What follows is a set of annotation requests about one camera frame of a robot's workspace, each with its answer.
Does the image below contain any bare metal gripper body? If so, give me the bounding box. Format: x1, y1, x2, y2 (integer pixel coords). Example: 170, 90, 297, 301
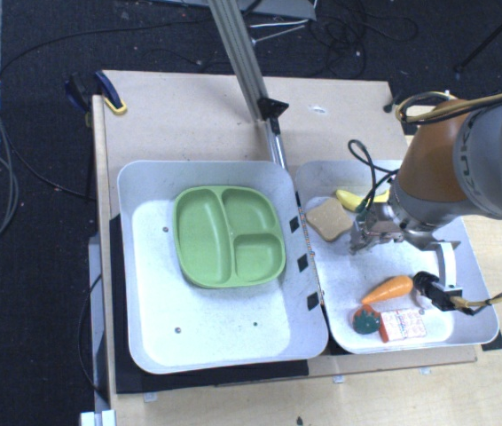
356, 201, 434, 244

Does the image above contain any white plastic tray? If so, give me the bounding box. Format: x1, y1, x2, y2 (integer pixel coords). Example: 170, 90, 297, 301
116, 159, 330, 376
294, 159, 500, 356

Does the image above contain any brown bread slice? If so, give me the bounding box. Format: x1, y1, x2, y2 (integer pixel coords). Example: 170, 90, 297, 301
304, 196, 355, 243

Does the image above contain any yellow banana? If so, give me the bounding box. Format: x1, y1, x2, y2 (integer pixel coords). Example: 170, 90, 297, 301
334, 187, 392, 213

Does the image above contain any thin black and white rod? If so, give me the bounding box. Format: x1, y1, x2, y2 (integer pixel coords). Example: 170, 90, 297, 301
264, 117, 326, 308

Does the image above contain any orange carrot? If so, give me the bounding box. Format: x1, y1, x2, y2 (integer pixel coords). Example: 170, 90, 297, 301
360, 274, 414, 306

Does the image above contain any red and white carton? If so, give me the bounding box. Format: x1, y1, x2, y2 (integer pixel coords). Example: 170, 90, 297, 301
378, 308, 428, 344

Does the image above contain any green divided plate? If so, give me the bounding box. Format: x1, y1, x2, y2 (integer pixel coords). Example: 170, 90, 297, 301
172, 185, 287, 290

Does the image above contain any pale wood board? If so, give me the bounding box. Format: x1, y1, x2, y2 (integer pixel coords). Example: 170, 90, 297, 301
99, 69, 479, 391

